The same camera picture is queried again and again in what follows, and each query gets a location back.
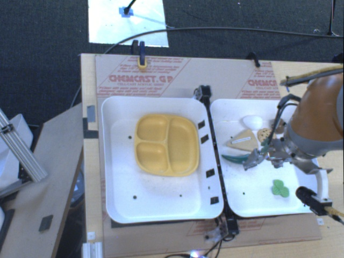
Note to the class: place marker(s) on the green chili pepper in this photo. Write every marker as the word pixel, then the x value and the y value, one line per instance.
pixel 235 158

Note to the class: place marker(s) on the yellow divided plate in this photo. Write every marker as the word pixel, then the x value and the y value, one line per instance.
pixel 180 144

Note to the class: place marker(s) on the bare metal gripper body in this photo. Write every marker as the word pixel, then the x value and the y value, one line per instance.
pixel 280 149

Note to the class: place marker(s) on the beige cheese wedge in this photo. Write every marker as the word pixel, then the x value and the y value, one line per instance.
pixel 243 142

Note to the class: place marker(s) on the white egg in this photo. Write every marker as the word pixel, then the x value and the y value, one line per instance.
pixel 252 121

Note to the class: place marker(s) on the white plastic tray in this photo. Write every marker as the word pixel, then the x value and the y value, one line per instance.
pixel 255 197
pixel 161 197

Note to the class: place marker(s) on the black cylinder on white bracket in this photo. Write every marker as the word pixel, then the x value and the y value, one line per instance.
pixel 313 197

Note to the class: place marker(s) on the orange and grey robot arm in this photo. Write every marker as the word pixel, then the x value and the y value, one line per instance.
pixel 317 111

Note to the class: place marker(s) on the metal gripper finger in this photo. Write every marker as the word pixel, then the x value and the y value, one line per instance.
pixel 277 163
pixel 252 160

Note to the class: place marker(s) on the tan chocolate chip biscuit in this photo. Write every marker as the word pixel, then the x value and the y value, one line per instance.
pixel 263 134

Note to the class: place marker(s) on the green lettuce leaf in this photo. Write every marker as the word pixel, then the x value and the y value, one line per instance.
pixel 280 188

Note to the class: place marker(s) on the brown cardboard board red print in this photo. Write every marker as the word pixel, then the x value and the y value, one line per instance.
pixel 172 74

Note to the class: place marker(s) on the thin black rod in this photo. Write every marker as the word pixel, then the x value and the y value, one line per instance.
pixel 217 154

